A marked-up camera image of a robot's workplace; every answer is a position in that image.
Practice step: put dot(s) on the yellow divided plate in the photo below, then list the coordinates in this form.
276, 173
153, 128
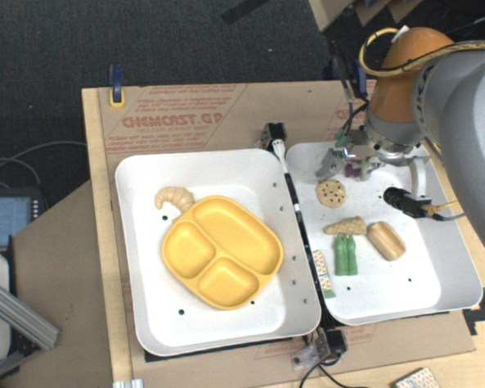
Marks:
223, 251

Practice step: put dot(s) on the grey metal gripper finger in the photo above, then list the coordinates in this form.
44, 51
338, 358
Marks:
367, 170
327, 166

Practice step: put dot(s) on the green edged patterned packet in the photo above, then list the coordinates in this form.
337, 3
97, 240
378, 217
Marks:
418, 383

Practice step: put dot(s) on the purple toy grapes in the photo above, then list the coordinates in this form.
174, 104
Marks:
351, 170

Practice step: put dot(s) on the green toy asparagus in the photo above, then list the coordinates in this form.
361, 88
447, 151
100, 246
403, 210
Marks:
345, 256

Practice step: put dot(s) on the white patterned packet green end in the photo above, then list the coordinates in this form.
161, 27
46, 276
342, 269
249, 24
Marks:
323, 274

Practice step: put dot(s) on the tan biscuit with green dots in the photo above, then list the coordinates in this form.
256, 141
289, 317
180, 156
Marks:
331, 192

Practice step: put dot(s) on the tan waffle cone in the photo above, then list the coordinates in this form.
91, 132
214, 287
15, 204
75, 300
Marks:
347, 226

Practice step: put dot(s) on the tan toy bread bun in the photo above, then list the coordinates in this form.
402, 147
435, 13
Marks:
386, 241

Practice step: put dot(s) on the black cylinder on white bracket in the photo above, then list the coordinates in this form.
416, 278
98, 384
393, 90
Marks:
402, 199

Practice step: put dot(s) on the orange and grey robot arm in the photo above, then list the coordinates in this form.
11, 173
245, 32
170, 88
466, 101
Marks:
458, 106

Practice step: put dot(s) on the tan toy croissant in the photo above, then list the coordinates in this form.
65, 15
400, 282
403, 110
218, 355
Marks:
176, 195

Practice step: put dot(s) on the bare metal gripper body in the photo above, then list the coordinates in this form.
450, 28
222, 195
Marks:
381, 152

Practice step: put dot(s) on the thin black and white rod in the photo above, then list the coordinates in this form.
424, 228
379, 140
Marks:
296, 208

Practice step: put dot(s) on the white plastic tray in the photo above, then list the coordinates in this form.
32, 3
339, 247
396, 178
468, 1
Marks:
395, 286
147, 252

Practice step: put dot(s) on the brown cardboard board red print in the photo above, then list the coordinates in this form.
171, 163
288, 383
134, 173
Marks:
205, 117

